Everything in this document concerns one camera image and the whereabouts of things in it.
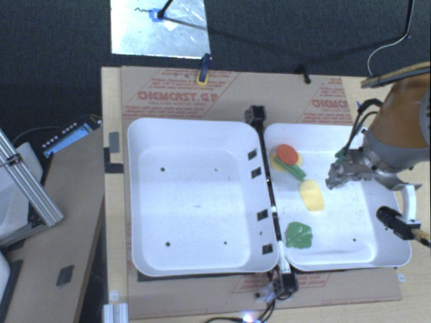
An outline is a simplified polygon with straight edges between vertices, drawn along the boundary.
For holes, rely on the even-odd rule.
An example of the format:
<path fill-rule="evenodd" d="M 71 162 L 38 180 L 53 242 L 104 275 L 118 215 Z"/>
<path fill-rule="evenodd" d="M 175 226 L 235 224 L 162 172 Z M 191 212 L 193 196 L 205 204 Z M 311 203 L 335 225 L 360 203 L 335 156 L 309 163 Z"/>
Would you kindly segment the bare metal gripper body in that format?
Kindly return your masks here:
<path fill-rule="evenodd" d="M 369 149 L 341 149 L 331 164 L 331 172 L 337 173 L 338 178 L 350 177 L 353 182 L 375 180 L 379 184 L 403 184 L 398 171 Z"/>

